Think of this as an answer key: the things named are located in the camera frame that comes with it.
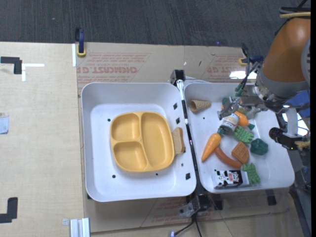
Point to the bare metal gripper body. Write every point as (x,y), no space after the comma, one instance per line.
(249,96)

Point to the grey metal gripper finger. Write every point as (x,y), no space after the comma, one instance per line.
(253,112)
(228,110)

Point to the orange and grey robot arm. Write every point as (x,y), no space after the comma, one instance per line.
(286,55)

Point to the small orange carrot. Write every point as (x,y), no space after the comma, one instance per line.
(242,119)

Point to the small white and yellow can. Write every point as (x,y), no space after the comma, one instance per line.
(230,123)

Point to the light green lettuce leaf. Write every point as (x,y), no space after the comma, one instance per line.
(252,174)
(243,134)

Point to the tan ice cream cone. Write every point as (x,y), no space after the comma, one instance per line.
(198,105)

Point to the dark green broccoli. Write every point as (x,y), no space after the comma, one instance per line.
(259,146)

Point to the large orange carrot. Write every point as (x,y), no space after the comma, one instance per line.
(211,144)

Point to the brown waffle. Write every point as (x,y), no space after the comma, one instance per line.
(240,152)

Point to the orange sausage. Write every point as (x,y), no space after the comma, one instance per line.
(225,158)

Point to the white plastic tray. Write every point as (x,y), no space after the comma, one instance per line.
(274,167)
(103,181)

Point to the brown bread slice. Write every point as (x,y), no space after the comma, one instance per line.
(178,141)

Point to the black and white milk carton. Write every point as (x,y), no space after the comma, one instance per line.
(229,179)

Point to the yellow divided plate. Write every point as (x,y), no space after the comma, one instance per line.
(153,137)

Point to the brown cardboard board, red print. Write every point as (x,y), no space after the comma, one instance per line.
(153,60)

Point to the black cylinder on white bracket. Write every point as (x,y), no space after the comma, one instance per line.
(284,137)

